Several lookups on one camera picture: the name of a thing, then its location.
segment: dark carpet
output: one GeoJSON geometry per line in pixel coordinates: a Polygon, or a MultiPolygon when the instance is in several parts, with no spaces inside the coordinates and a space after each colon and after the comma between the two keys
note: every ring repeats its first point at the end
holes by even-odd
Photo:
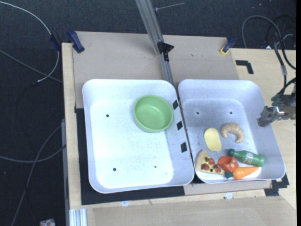
{"type": "MultiPolygon", "coordinates": [[[[59,42],[66,31],[146,33],[135,0],[0,0],[26,9],[40,18],[59,42]]],[[[263,16],[281,31],[286,49],[296,49],[296,0],[152,0],[159,8],[163,34],[237,38],[235,48],[244,48],[241,29],[250,16],[263,16]],[[184,3],[179,6],[162,7],[184,3]]],[[[264,19],[245,24],[248,48],[266,48],[278,42],[275,29],[264,19]]],[[[49,34],[36,18],[0,3],[0,50],[50,73],[56,51],[49,34]]],[[[58,64],[53,77],[62,80],[58,64]]],[[[0,53],[0,156],[35,160],[49,135],[64,118],[63,85],[46,79],[0,53]]],[[[58,130],[45,145],[40,158],[62,147],[58,130]]],[[[32,163],[0,159],[0,225],[37,226],[54,218],[65,225],[63,159],[59,153],[38,162],[26,188],[32,163]]]]}

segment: toy pizza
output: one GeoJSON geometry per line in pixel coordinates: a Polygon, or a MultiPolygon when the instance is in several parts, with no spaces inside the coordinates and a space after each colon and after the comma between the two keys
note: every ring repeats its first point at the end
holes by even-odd
{"type": "Polygon", "coordinates": [[[225,174],[221,167],[215,163],[215,160],[210,157],[205,150],[201,150],[198,153],[195,166],[197,171],[221,175],[225,174]]]}

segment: green bowl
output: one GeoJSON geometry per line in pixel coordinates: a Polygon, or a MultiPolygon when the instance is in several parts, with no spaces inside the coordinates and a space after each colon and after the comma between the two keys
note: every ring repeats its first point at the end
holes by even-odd
{"type": "Polygon", "coordinates": [[[155,95],[145,95],[135,102],[134,118],[140,129],[146,132],[158,132],[171,125],[174,113],[165,99],[155,95]]]}

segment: toy carrot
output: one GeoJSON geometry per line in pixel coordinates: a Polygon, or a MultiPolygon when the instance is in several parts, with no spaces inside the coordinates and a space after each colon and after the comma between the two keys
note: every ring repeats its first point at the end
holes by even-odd
{"type": "Polygon", "coordinates": [[[235,177],[236,179],[242,179],[245,176],[258,170],[258,167],[239,167],[233,170],[233,172],[225,172],[225,177],[235,177]]]}

